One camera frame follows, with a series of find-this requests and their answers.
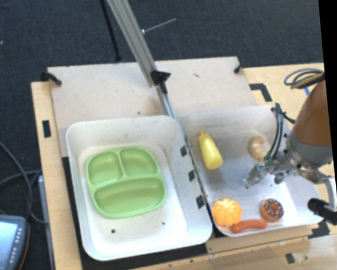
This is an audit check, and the white plastic tray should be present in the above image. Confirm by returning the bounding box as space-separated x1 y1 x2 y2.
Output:
64 109 216 264
181 99 327 242

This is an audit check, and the yellow squeeze bottle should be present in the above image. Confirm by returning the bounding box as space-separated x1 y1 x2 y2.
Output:
197 128 224 171

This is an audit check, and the brown sprinkled doughnut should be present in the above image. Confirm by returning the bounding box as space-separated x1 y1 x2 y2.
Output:
258 196 285 224

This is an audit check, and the beige croissant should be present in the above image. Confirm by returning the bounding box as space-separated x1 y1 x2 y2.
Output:
246 134 271 164

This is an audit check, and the green divided plate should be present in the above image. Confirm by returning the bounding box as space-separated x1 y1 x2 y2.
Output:
83 142 169 222

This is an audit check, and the pale flat board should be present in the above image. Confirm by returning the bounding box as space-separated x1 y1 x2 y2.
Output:
46 47 261 160

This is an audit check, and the thin black rod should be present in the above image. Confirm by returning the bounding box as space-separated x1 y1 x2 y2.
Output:
184 129 217 234

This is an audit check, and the orange sausage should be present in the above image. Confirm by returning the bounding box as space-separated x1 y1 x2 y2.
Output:
230 217 269 234

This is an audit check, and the black cylinder on white bracket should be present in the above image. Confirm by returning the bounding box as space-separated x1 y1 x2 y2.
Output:
305 175 337 227

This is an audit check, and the orange pumpkin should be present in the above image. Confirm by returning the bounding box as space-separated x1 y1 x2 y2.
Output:
210 196 245 229

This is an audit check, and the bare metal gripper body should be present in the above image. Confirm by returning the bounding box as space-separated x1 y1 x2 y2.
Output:
263 143 333 189

